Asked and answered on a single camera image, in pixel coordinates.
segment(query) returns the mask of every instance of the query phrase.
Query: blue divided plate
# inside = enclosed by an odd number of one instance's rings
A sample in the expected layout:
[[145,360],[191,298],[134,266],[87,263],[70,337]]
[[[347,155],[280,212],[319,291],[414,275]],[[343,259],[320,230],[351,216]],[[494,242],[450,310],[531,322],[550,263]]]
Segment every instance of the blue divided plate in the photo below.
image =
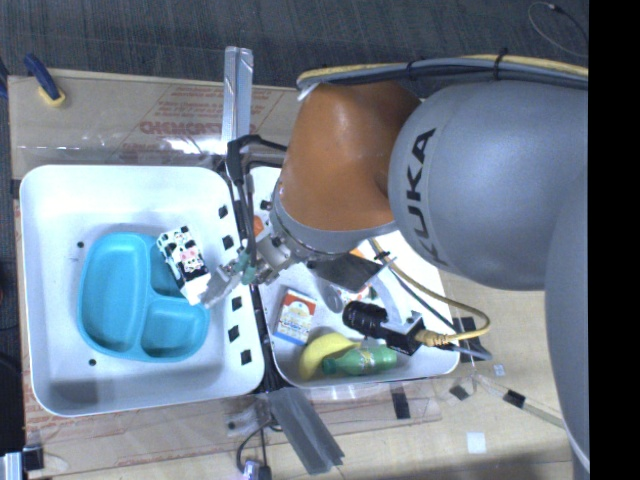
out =
[[210,313],[178,290],[156,237],[111,233],[87,255],[78,328],[94,349],[125,359],[181,361],[207,337]]

